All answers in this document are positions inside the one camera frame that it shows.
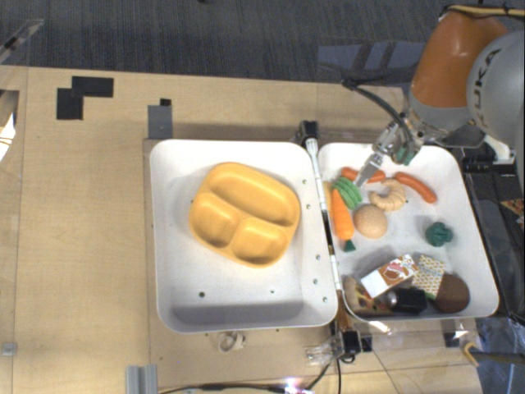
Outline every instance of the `patterned cracker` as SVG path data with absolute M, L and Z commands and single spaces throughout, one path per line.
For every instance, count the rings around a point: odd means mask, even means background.
M 418 266 L 419 273 L 412 281 L 413 286 L 424 290 L 428 298 L 435 299 L 445 273 L 445 263 L 422 255 Z

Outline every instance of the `croissant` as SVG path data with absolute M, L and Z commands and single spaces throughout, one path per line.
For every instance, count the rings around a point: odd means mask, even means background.
M 402 208 L 407 202 L 403 184 L 394 178 L 389 178 L 384 180 L 382 185 L 390 188 L 389 193 L 387 195 L 379 195 L 376 191 L 372 191 L 368 196 L 370 203 L 387 212 L 393 212 Z

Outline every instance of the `green toy vegetable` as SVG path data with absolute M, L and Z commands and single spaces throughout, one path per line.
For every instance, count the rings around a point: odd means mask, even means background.
M 444 223 L 435 222 L 427 229 L 425 236 L 430 245 L 443 246 L 445 242 L 451 242 L 454 235 Z

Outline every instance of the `clear plastic part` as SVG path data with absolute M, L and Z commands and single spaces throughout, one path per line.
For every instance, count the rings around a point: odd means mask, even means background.
M 18 30 L 0 29 L 0 392 L 12 392 L 16 266 L 25 139 L 25 96 L 30 37 L 42 25 L 27 21 Z

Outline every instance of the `white tray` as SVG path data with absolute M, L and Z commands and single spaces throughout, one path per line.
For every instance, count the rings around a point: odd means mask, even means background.
M 218 163 L 255 167 L 292 188 L 301 220 L 281 260 L 249 268 L 199 244 L 189 207 Z M 314 327 L 337 299 L 310 158 L 291 143 L 165 140 L 150 156 L 157 309 L 177 332 Z
M 342 167 L 358 170 L 371 153 L 369 144 L 327 144 L 319 151 L 319 165 L 324 180 L 335 180 Z M 438 147 L 424 146 L 408 167 L 393 163 L 389 158 L 381 169 L 387 176 L 407 172 L 426 182 L 437 194 L 437 202 L 428 204 L 412 189 L 407 188 L 408 203 L 397 212 L 388 213 L 387 233 L 379 240 L 370 240 L 355 232 L 356 250 L 345 253 L 336 243 L 336 256 L 343 276 L 357 279 L 402 254 L 428 254 L 444 261 L 445 270 L 460 276 L 470 290 L 471 300 L 466 309 L 457 314 L 442 314 L 429 306 L 411 318 L 486 317 L 493 314 L 499 303 L 498 291 L 486 256 L 473 209 L 468 199 L 459 166 L 454 157 Z M 363 202 L 368 192 L 385 192 L 381 184 L 363 186 Z M 425 240 L 425 230 L 433 222 L 451 227 L 454 239 L 436 248 Z

